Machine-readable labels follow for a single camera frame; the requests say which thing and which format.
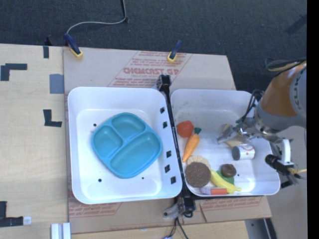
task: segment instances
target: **yellow banana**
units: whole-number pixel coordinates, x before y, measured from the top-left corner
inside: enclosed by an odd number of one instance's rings
[[[210,180],[217,187],[225,188],[228,194],[232,194],[235,191],[241,191],[241,188],[237,188],[235,185],[225,181],[216,171],[210,170]]]

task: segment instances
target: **white tray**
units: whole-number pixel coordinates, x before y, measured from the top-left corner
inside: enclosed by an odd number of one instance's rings
[[[247,109],[251,94],[244,91],[192,90],[180,89],[171,95],[171,104],[175,125],[190,120],[195,127],[200,127],[200,142],[193,155],[206,158],[213,170],[222,164],[233,164],[237,170],[235,185],[242,191],[234,196],[273,195],[280,189],[280,180],[275,169],[265,162],[265,157],[272,153],[269,143],[264,139],[253,139],[255,157],[251,160],[235,161],[231,148],[225,143],[217,144],[217,138],[225,124],[235,124]],[[177,135],[181,157],[187,138]],[[208,197],[198,188],[187,185],[192,193]]]
[[[144,172],[115,176],[97,157],[91,137],[100,124],[129,112],[159,136],[163,150]],[[85,204],[173,198],[182,188],[165,97],[155,89],[79,87],[68,95],[72,191]]]

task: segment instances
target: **cardboard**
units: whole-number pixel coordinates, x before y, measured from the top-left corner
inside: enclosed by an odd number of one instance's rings
[[[174,90],[235,90],[226,56],[178,53],[174,63],[167,62],[168,52],[81,48],[75,57],[64,47],[65,127],[68,153],[68,211],[72,233],[88,233],[137,228],[172,226],[162,213],[174,199],[85,205],[72,193],[69,160],[67,95],[76,87],[153,87],[160,74],[170,75]],[[196,200],[193,217],[182,223],[201,224],[268,218],[271,216],[265,196]]]

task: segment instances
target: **wooden table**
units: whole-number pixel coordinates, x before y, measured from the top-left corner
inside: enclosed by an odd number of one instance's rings
[[[63,75],[62,47],[0,44],[0,65],[27,64],[0,81],[0,201],[7,217],[30,216],[31,225],[0,228],[0,238],[50,238],[50,225],[68,222],[64,94],[51,94],[49,76]],[[45,126],[43,110],[52,110]],[[183,226],[189,238],[247,239],[244,221]],[[74,239],[161,239],[171,227],[72,235]],[[174,239],[184,238],[177,229]]]

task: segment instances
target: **brown cookie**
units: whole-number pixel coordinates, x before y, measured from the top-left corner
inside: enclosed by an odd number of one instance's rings
[[[210,181],[210,170],[203,163],[192,162],[185,169],[185,178],[193,187],[204,187]]]
[[[236,168],[232,164],[224,164],[220,166],[220,172],[223,176],[231,178],[237,173]]]

